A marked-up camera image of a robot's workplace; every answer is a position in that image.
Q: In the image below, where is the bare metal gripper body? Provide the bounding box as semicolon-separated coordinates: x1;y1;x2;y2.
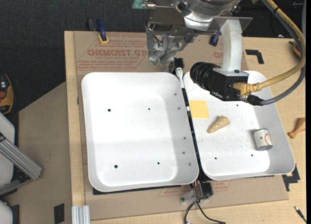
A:
145;0;242;47

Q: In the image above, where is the brown cardboard board red print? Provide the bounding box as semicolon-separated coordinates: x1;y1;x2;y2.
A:
74;30;290;221

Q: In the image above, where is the yellow cheese slice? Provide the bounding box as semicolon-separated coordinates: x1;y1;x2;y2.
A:
189;100;210;120

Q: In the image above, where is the thin black and white rod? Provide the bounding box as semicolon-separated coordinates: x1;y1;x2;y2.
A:
175;67;203;183

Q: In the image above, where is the white plastic tray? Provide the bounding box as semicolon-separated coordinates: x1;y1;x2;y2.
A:
182;70;296;181
81;71;200;193

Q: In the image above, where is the small white can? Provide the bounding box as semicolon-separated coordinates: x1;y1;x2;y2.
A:
253;128;273;151

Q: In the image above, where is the black block with thin wires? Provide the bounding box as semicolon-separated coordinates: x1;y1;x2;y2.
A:
179;181;214;205
173;57;185;73

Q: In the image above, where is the black cylinder on white bracket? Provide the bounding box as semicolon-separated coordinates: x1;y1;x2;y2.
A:
190;17;253;102

